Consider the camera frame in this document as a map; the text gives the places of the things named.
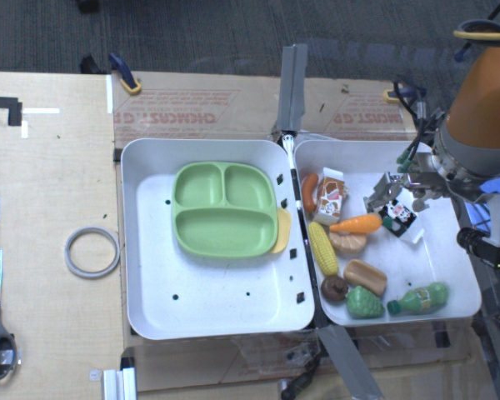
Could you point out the yellow corn cob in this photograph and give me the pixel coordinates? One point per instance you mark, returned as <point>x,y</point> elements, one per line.
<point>323,248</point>

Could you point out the green plastic bottle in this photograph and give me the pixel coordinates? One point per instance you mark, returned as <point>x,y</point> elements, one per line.
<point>421,299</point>

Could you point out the black cylinder on white bracket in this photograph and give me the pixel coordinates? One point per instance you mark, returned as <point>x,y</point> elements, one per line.
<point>477,242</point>

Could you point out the brown cardboard board red print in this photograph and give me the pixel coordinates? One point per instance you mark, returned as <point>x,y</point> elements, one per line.
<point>200,111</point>

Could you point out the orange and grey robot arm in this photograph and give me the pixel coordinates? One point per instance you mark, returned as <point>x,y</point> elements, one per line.
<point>481,98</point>

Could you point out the green broccoli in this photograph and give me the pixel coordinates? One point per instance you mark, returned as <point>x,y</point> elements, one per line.
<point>363,303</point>

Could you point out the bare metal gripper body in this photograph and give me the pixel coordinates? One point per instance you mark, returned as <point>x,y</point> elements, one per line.
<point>435,179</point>

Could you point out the white tape roll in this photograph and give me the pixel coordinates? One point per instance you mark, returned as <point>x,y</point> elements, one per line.
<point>68,261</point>

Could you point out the pale yellow flat slice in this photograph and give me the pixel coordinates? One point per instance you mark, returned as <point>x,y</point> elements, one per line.
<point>284,227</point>

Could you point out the green divided plate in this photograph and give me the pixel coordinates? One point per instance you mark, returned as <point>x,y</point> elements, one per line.
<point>225,227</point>

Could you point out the orange and white carton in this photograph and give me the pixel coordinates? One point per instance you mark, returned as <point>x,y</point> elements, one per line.
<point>330,198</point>

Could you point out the white plastic tray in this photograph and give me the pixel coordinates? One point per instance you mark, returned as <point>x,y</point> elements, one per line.
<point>433,261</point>
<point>216,298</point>

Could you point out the tan hot dog bun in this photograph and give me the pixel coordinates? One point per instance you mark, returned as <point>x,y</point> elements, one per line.
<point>364,276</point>

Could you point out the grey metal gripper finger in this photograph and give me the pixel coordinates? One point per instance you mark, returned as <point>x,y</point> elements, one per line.
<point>382,192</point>
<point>421,201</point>

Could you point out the brown doughnut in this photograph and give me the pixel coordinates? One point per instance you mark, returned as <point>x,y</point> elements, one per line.
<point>334,288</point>

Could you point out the tan croissant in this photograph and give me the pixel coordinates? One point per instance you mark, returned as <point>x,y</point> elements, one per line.
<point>348,243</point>

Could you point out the orange sausage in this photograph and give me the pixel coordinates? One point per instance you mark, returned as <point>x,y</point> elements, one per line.
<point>309,192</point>

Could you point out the black and white cow carton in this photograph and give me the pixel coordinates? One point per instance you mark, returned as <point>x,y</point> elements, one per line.
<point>400,219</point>

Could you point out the orange carrot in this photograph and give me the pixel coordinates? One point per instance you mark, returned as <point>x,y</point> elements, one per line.
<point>358,224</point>

